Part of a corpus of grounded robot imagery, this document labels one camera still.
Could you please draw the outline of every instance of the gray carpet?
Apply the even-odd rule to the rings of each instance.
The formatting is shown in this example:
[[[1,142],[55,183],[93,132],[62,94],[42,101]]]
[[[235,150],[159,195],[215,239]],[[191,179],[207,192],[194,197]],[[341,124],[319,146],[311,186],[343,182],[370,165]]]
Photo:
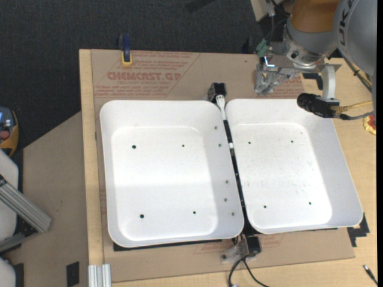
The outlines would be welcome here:
[[[240,53],[263,38],[250,0],[196,1],[0,0],[0,106],[19,119],[19,147],[80,111],[80,48],[127,32],[133,50]]]

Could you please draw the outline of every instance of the wooden table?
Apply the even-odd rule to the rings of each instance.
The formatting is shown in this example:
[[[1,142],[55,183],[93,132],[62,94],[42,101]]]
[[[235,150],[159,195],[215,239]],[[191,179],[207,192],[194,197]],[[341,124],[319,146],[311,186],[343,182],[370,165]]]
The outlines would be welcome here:
[[[227,60],[227,54],[212,54],[209,59],[212,64],[220,64],[224,56],[226,56]],[[232,73],[238,71],[235,66],[236,56],[238,54],[230,56],[233,68],[228,69],[228,71]],[[250,55],[248,60],[253,63],[255,68],[256,56]],[[342,60],[336,59],[332,62],[339,63]],[[253,75],[253,73],[238,72],[237,75],[240,81],[241,76],[248,77]],[[336,97],[341,100],[341,105],[350,105],[371,99],[370,93],[352,75],[347,66],[343,65],[337,71],[336,77]],[[91,50],[80,50],[80,80],[89,263],[101,265],[104,263],[104,252],[98,170],[102,169],[102,167],[98,167],[95,141]],[[318,93],[312,80],[303,81],[303,85],[307,92]],[[374,286],[374,282],[364,271],[363,265],[368,265],[377,278],[376,136],[364,130],[361,120],[334,120],[334,124],[361,200],[363,211],[366,214],[370,233],[367,237],[357,239],[358,246],[354,249],[355,258],[353,259],[256,269],[254,271],[256,278],[268,286]],[[227,277],[227,272],[219,272],[115,283],[113,286],[224,287],[227,286]],[[236,270],[232,280],[241,287],[257,285],[245,270]]]

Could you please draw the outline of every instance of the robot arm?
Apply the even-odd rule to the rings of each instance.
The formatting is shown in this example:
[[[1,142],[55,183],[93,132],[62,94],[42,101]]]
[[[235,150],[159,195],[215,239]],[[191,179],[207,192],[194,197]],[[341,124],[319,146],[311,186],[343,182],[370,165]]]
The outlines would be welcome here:
[[[331,107],[339,106],[334,99],[334,72],[339,65],[327,65],[324,59],[338,48],[376,81],[377,4],[377,0],[295,0],[283,42],[271,43],[257,65],[256,93],[268,94],[298,72],[321,73],[323,95],[301,95],[298,104],[322,117],[334,117]],[[373,98],[376,113],[375,92]]]

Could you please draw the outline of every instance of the blue clamp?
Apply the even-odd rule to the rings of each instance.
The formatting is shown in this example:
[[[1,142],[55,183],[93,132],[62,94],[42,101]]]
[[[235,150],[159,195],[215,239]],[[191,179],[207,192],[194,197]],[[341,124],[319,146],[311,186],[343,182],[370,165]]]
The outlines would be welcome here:
[[[124,66],[130,66],[133,62],[132,53],[130,52],[129,34],[120,34],[118,38],[118,48],[121,50],[121,62]]]

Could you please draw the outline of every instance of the yellow wire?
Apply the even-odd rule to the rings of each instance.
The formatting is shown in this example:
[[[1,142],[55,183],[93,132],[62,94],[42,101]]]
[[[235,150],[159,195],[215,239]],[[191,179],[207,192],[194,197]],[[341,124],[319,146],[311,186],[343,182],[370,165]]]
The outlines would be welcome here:
[[[365,101],[365,102],[360,102],[348,106],[333,106],[331,107],[332,110],[334,110],[336,113],[341,113],[341,112],[346,112],[349,111],[350,109],[353,108],[359,108],[361,106],[369,105],[372,104],[372,101]]]

